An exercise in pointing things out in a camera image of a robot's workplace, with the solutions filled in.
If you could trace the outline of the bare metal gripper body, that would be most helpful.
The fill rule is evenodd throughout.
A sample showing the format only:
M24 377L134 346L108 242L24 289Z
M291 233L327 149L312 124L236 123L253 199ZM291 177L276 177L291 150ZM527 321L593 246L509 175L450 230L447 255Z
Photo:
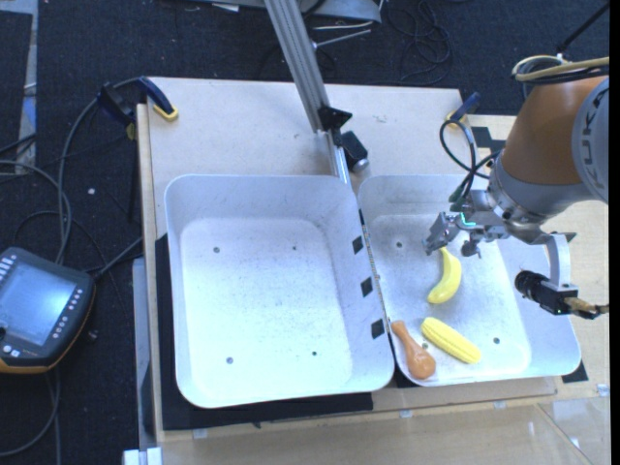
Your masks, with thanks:
M503 191L472 190L457 212L456 226L474 241L514 237L526 244L545 244L548 217L519 205Z

